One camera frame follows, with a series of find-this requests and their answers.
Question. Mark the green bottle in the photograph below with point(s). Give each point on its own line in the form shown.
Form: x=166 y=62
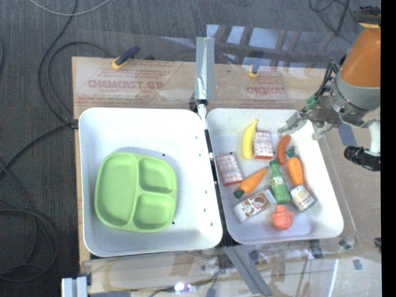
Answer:
x=279 y=184

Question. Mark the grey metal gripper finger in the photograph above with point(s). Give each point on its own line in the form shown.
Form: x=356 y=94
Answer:
x=290 y=125
x=321 y=130

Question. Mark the orange carrot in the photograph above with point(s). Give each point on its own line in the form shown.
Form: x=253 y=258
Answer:
x=253 y=181
x=295 y=169

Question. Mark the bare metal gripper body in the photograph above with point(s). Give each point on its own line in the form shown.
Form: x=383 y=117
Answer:
x=328 y=111

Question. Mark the white and brown carton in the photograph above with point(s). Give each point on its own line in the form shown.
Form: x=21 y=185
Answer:
x=253 y=205

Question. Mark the small white and orange can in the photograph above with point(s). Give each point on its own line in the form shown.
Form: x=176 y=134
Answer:
x=302 y=197

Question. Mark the yellow banana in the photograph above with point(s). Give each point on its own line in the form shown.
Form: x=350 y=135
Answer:
x=248 y=141

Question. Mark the orange sausage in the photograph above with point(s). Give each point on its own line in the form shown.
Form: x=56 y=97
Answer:
x=283 y=150

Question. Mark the black cylinder on white bracket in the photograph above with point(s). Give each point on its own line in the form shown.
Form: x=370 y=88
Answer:
x=366 y=153

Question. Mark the brown cardboard board red print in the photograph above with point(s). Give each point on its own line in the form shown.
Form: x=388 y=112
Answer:
x=130 y=85

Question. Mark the white plastic tray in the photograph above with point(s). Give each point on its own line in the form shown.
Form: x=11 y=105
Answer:
x=142 y=128
x=315 y=215

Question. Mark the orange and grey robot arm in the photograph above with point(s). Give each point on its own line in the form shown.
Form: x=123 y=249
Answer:
x=362 y=67

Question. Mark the green divided plate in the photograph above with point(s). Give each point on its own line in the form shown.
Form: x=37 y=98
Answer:
x=123 y=190

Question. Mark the orange bottle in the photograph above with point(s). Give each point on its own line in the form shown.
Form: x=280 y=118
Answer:
x=282 y=217

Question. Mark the red and white packet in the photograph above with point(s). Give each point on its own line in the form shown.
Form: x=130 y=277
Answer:
x=229 y=169
x=263 y=145

